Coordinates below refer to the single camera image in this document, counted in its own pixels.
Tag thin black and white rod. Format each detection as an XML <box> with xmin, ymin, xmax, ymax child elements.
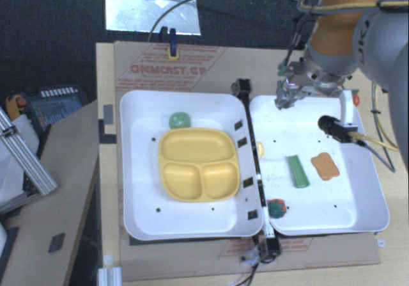
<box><xmin>240</xmin><ymin>88</ymin><xmax>273</xmax><ymax>238</ymax></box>

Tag teal and orange ball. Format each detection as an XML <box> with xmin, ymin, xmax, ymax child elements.
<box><xmin>266</xmin><ymin>198</ymin><xmax>286</xmax><ymax>219</ymax></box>

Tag yellow divided plate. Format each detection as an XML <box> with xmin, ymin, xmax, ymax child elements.
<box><xmin>158</xmin><ymin>127</ymin><xmax>242</xmax><ymax>203</ymax></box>

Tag green celery stick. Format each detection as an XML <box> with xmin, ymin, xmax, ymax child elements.
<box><xmin>285</xmin><ymin>154</ymin><xmax>312</xmax><ymax>189</ymax></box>

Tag black block with thin wires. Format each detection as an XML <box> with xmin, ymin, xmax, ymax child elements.
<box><xmin>230</xmin><ymin>78</ymin><xmax>252</xmax><ymax>97</ymax></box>
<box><xmin>254</xmin><ymin>235</ymin><xmax>284</xmax><ymax>264</ymax></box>

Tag brown cardboard board red print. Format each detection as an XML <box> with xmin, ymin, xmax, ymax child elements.
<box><xmin>113</xmin><ymin>40</ymin><xmax>382</xmax><ymax>282</ymax></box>

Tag green round toy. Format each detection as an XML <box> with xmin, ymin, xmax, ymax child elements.
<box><xmin>168</xmin><ymin>111</ymin><xmax>192</xmax><ymax>131</ymax></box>

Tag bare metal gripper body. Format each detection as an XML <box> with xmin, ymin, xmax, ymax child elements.
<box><xmin>283</xmin><ymin>61</ymin><xmax>350</xmax><ymax>98</ymax></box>

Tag orange biscuit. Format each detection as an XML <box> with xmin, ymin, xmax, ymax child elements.
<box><xmin>310</xmin><ymin>152</ymin><xmax>341</xmax><ymax>182</ymax></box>

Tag black cylinder on white bracket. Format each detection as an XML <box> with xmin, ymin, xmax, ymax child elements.
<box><xmin>317</xmin><ymin>89</ymin><xmax>360</xmax><ymax>144</ymax></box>

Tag white plastic tray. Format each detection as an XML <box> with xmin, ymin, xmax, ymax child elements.
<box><xmin>119</xmin><ymin>90</ymin><xmax>265</xmax><ymax>242</ymax></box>
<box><xmin>249</xmin><ymin>95</ymin><xmax>391</xmax><ymax>237</ymax></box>

